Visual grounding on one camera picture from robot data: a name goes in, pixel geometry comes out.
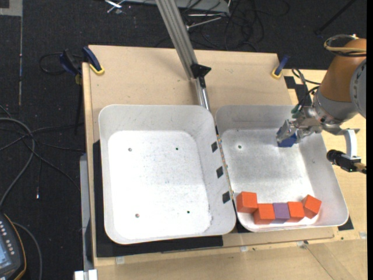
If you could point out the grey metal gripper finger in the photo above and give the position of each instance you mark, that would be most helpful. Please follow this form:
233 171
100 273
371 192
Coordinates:
301 135
284 131

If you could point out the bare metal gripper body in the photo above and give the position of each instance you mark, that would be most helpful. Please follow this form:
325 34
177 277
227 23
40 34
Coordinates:
309 120

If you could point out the blue cube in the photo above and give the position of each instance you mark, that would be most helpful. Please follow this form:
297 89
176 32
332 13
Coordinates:
290 141

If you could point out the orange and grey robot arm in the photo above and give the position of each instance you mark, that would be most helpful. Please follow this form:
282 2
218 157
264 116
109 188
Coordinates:
339 83

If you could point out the white plastic tray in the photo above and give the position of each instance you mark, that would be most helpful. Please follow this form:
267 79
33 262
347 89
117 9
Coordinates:
158 182
268 171

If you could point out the orange cube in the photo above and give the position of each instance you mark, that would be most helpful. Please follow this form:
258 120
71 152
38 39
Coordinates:
264 214
311 206
295 211
247 201

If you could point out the purple cube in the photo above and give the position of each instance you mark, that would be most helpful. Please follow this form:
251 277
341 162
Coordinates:
281 211

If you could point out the pale wood board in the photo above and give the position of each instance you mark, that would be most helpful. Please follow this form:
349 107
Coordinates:
145 80

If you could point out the black cylinder on white bracket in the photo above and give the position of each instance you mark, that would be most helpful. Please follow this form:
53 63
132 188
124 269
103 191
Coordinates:
349 157

